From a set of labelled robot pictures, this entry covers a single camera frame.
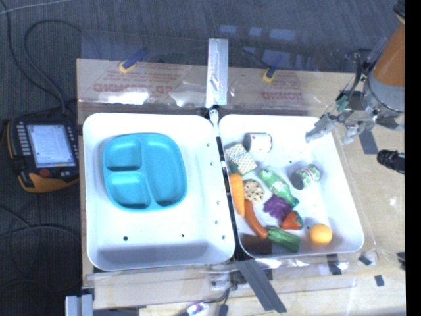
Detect black cylinder on white bracket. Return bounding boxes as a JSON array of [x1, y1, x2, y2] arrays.
[[376, 149, 406, 174]]

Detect green and yellow checked carton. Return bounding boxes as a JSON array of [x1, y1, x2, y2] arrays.
[[224, 143, 258, 176]]

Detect orange sausage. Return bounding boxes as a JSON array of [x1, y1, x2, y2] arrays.
[[243, 199, 269, 240]]

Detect brown cardboard board red print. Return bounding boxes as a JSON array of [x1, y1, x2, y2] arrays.
[[76, 57, 376, 278]]

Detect blue divided plate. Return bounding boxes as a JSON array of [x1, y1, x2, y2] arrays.
[[101, 132, 188, 213]]

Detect green cucumber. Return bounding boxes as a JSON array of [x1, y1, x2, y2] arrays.
[[265, 225, 302, 253]]

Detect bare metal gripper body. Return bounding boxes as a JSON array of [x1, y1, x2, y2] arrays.
[[332, 90, 376, 135]]

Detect red strawberry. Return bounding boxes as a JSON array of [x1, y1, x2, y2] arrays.
[[280, 209, 305, 231]]

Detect white plastic tray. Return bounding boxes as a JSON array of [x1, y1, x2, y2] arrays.
[[82, 111, 237, 272], [218, 113, 365, 260]]

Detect white can with red dots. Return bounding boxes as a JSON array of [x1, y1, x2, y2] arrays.
[[243, 132, 274, 153]]

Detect purple grapes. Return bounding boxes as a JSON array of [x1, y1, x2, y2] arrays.
[[262, 194, 293, 222]]

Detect green and white can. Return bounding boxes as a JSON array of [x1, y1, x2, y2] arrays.
[[290, 163, 322, 191]]

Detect green bottle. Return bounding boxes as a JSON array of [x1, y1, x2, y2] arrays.
[[257, 166, 301, 209]]

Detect yellow orange fruit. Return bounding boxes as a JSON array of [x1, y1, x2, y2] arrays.
[[309, 223, 334, 246]]

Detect orange carrot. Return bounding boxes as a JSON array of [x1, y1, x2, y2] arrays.
[[228, 165, 246, 218]]

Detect beige biscuit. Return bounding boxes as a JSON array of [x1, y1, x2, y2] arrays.
[[242, 178, 265, 206]]

